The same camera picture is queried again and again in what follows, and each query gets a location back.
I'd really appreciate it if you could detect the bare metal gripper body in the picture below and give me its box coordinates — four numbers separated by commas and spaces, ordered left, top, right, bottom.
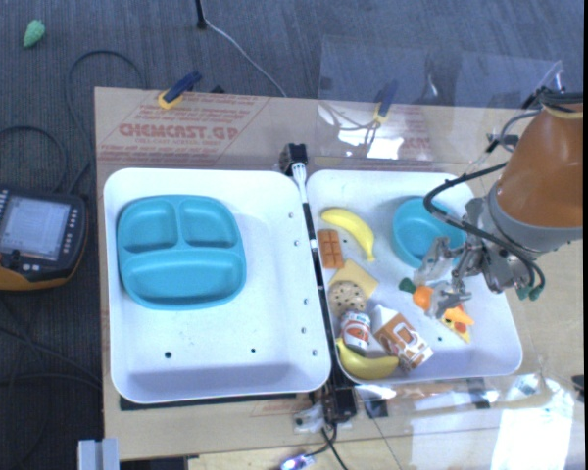
451, 196, 536, 295

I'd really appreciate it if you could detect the orange carrot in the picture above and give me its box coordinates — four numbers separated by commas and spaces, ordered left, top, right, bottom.
397, 276, 436, 311

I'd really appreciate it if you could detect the yellow pizza slice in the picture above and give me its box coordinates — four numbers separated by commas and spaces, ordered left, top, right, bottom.
438, 303, 476, 345

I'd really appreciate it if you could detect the blue bowl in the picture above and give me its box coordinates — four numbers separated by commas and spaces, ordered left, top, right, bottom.
391, 196, 469, 270

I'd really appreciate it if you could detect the white and orange carton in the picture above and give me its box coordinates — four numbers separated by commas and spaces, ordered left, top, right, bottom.
371, 303, 435, 375

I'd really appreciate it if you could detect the white plastic tray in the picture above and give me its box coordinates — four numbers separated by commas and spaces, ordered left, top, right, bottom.
305, 168, 524, 387
102, 165, 333, 405

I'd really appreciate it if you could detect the yellow cheese slice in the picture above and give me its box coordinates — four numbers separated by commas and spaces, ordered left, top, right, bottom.
328, 258, 380, 304

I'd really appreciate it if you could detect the yellow banana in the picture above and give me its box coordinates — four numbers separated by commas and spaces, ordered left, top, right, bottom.
334, 337, 401, 382
319, 207, 377, 264

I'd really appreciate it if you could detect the chocolate chip cookie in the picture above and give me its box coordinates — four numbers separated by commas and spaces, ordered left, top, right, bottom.
327, 280, 368, 315

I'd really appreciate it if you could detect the small white and orange can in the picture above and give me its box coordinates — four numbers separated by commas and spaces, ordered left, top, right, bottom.
339, 309, 373, 353

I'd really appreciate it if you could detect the orange waffle biscuit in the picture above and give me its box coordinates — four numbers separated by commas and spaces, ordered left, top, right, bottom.
316, 228, 346, 270

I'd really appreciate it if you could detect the thin black and white rod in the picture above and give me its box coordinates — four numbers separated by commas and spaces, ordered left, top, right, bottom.
291, 162, 345, 387

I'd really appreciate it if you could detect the blue divided plate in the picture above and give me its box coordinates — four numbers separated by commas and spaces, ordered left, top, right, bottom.
115, 194, 248, 311

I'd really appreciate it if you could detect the brown cardboard board red print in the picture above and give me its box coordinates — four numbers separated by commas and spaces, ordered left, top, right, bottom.
93, 86, 585, 462

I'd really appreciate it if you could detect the green toy vegetable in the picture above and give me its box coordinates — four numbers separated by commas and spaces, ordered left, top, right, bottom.
22, 19, 47, 50

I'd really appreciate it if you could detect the black block with thin wires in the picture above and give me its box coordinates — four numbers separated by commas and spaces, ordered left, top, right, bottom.
279, 142, 310, 176
319, 386, 360, 424

